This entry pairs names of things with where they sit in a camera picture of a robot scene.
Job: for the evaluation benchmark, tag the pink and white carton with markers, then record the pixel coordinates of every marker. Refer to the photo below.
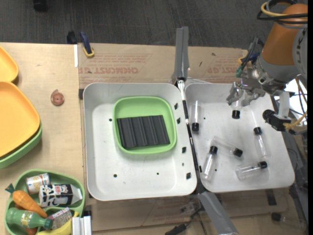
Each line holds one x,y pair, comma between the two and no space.
61,217

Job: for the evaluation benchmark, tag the orange carrot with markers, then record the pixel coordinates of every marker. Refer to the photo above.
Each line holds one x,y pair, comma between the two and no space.
27,201

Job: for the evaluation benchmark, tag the clear plastic bottle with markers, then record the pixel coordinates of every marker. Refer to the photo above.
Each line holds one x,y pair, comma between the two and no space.
249,169
260,143
227,146
209,164
236,114
288,221
195,116

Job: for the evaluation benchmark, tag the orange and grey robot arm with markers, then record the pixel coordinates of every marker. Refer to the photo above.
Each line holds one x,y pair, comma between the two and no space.
278,45

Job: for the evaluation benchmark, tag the black ribbed sheet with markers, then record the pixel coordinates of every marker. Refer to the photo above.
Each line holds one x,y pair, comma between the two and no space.
143,131

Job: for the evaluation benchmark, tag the black cylinder on white bracket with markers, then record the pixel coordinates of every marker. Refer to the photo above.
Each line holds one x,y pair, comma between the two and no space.
275,120

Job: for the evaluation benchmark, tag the cow print milk carton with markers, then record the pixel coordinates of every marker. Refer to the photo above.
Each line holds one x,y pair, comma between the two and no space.
56,195

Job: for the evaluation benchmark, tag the yellow banana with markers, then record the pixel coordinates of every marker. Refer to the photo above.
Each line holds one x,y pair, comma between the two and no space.
58,231

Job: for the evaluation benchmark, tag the thin black and white rod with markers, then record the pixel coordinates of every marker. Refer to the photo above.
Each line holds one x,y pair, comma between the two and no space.
187,116

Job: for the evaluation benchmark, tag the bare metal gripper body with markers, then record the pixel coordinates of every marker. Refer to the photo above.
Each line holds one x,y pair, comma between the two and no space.
255,81

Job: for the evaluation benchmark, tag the red and white can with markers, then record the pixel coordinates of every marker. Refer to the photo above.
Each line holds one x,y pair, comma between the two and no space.
36,183

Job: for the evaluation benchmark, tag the yellow plate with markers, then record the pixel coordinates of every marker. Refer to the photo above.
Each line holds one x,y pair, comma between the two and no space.
6,67
14,119

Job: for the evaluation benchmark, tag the brown round tape roll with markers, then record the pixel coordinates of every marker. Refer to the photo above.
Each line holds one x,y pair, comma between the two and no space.
57,98

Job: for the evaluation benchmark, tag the green bottle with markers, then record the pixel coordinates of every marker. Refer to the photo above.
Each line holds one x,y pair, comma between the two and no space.
24,218

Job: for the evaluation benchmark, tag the brown cardboard board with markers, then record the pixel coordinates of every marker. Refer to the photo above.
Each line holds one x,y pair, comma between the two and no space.
146,65

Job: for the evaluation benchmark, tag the white plastic tray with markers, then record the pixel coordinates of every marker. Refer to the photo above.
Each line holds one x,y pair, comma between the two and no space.
137,175
227,185

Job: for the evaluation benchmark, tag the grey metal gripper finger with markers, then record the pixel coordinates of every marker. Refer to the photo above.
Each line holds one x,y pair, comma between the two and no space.
234,93
250,97

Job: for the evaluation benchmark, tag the green divided plate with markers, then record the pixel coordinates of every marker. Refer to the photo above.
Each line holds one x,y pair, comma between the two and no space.
73,187

